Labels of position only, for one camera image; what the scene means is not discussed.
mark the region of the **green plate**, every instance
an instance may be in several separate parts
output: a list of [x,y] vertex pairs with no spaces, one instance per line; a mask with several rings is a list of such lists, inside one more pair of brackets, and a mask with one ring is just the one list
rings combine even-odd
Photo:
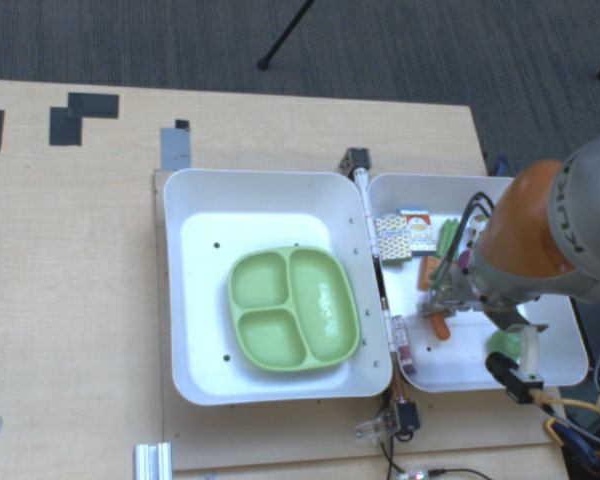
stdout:
[[316,247],[279,247],[240,258],[229,274],[240,346],[257,366],[299,371],[339,363],[360,326],[340,262]]

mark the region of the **carpeted floor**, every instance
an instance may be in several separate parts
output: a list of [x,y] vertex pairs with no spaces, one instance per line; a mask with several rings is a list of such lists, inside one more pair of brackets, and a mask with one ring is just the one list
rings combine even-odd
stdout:
[[469,105],[491,168],[600,134],[600,0],[0,0],[0,79]]

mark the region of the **wooden table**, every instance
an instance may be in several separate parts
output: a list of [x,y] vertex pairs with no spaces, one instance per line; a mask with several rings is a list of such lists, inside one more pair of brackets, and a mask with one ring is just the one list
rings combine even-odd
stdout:
[[[50,146],[49,109],[69,92],[118,94],[119,118],[84,119],[82,146]],[[333,171],[357,146],[371,150],[372,174],[484,174],[459,106],[0,81],[0,110],[0,479],[130,479],[134,446],[165,439],[160,128],[190,121],[198,167]],[[535,408],[501,391],[411,393],[423,428],[397,450],[405,468],[567,478]],[[174,445],[175,478],[384,478],[378,450],[343,437],[377,401],[324,402],[317,434],[302,424],[306,406],[284,404],[245,418],[233,441],[214,426],[231,424],[228,409],[185,405],[194,444]],[[251,453],[261,442],[266,453]]]

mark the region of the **green ball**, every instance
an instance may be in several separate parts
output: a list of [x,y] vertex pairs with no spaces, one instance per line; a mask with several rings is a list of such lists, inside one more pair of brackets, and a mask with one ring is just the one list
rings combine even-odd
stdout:
[[496,331],[489,338],[489,353],[500,352],[517,361],[520,357],[520,336],[517,333]]

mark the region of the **white plastic tray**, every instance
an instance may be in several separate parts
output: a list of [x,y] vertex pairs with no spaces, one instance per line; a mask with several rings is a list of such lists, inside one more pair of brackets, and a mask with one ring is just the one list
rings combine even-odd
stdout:
[[[164,189],[173,379],[200,405],[367,397],[384,390],[391,361],[360,195],[332,173],[190,169]],[[244,254],[294,244],[321,247],[343,265],[361,342],[344,362],[269,372],[242,354],[227,276]]]
[[[509,178],[383,174],[369,186],[373,212],[377,216],[398,209],[427,209],[435,229],[449,217],[460,217],[468,199],[483,191],[496,201]],[[426,319],[418,316],[416,304],[424,292],[416,288],[419,259],[385,266],[383,274],[392,314],[405,317],[407,334],[417,373],[409,381],[425,391],[500,389],[484,362],[487,341],[496,327],[484,314],[459,312],[447,319],[451,338],[439,341]],[[567,297],[543,295],[537,302],[519,306],[532,323],[549,324],[540,334],[539,373],[549,386],[580,382],[587,373],[587,355]]]

